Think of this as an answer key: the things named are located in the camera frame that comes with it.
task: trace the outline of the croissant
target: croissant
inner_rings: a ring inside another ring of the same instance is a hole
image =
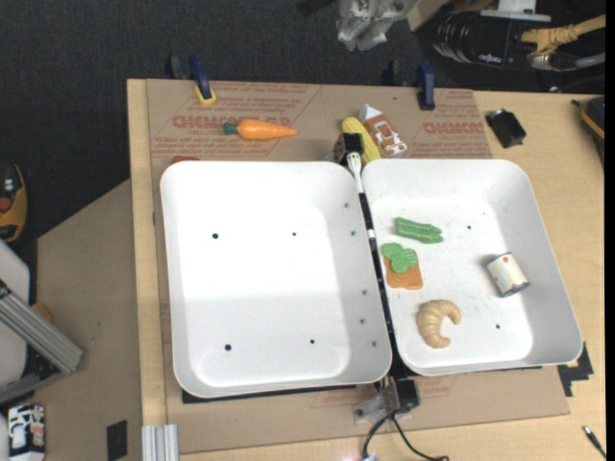
[[[451,345],[451,339],[440,334],[440,326],[445,316],[456,325],[461,321],[459,308],[451,301],[430,301],[421,305],[416,316],[419,332],[425,342],[435,349],[443,349]]]

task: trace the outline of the cardboard sheet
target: cardboard sheet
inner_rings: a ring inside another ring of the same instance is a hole
[[[411,87],[212,83],[217,103],[204,108],[190,81],[147,81],[152,179],[168,422],[179,426],[182,453],[365,434],[353,404],[372,385],[250,399],[184,403],[171,356],[168,280],[160,176],[174,156],[220,160],[317,160],[331,156],[341,121],[363,104],[383,111],[409,158],[491,158],[474,93],[436,89],[436,109],[422,111]],[[224,136],[242,117],[291,125],[296,136],[246,141]],[[555,367],[416,379],[422,404],[404,428],[434,428],[568,413]]]

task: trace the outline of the tin can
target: tin can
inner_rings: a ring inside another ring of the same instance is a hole
[[[502,297],[511,296],[529,285],[528,279],[511,253],[499,255],[487,263],[487,270],[498,285]]]

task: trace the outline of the blue clamp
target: blue clamp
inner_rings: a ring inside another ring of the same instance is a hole
[[[435,103],[433,101],[435,74],[433,73],[433,69],[429,64],[424,63],[419,66],[416,75],[416,85],[419,87],[419,92],[417,94],[419,107],[423,110],[435,109]]]
[[[188,63],[191,71],[190,79],[196,82],[194,92],[199,98],[199,101],[201,101],[201,104],[204,106],[211,106],[215,103],[216,97],[209,83],[209,75],[203,62],[195,54],[191,53],[188,56]],[[186,80],[188,78],[182,69],[182,64],[177,54],[170,54],[166,60],[164,64],[164,76],[167,79]]]

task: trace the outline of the carrot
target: carrot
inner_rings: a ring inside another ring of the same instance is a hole
[[[280,138],[282,136],[292,136],[297,134],[294,128],[269,123],[259,119],[242,119],[238,125],[233,123],[224,124],[224,134],[239,133],[246,140],[268,140],[270,138]]]

